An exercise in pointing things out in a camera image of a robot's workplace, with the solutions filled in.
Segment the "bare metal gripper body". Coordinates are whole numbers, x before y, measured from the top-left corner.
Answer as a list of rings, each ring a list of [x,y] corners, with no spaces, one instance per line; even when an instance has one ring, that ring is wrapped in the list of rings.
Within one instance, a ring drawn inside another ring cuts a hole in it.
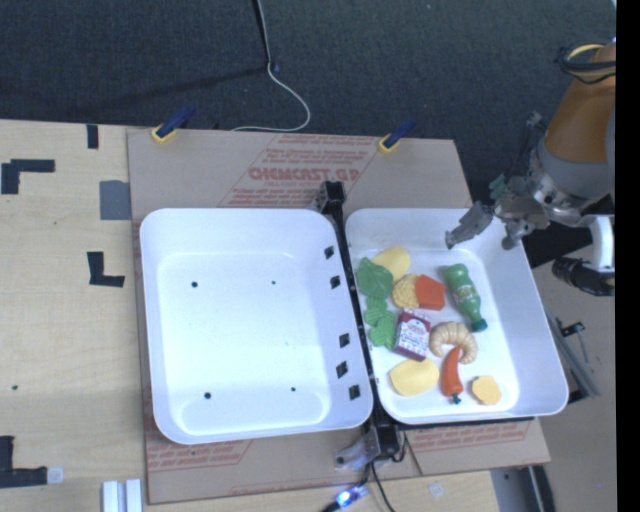
[[[556,222],[585,227],[586,210],[598,201],[598,172],[589,168],[531,168],[523,176],[492,182],[494,214],[509,233],[530,233]]]

